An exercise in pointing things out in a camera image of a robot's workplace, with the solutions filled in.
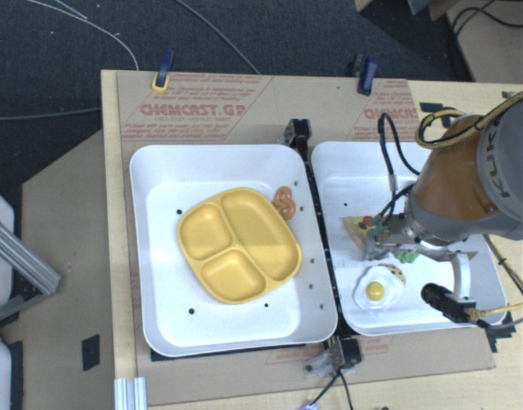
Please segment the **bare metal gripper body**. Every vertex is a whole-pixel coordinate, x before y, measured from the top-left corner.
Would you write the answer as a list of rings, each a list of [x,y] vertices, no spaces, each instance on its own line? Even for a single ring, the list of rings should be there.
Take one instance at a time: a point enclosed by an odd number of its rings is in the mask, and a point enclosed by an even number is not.
[[[405,213],[385,217],[375,226],[374,247],[382,251],[417,250],[419,242]]]

